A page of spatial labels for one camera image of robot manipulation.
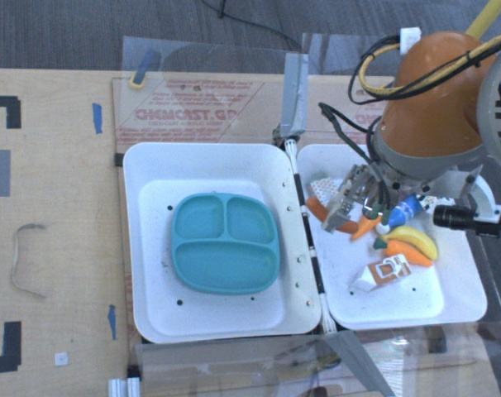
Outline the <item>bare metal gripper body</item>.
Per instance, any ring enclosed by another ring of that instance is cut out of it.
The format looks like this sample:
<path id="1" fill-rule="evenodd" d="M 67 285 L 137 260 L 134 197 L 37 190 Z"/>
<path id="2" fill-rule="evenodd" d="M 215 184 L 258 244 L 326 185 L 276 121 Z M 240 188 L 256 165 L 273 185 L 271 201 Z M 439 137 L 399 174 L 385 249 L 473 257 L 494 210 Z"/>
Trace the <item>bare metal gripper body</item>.
<path id="1" fill-rule="evenodd" d="M 432 207 L 432 196 L 415 194 L 400 185 L 386 182 L 378 171 L 373 172 L 368 165 L 354 165 L 342 180 L 335 199 L 348 199 L 354 204 L 353 208 L 360 205 L 362 209 L 366 197 L 377 197 L 384 200 L 383 215 L 390 215 L 408 197 L 411 199 L 406 205 L 412 210 L 422 211 Z"/>

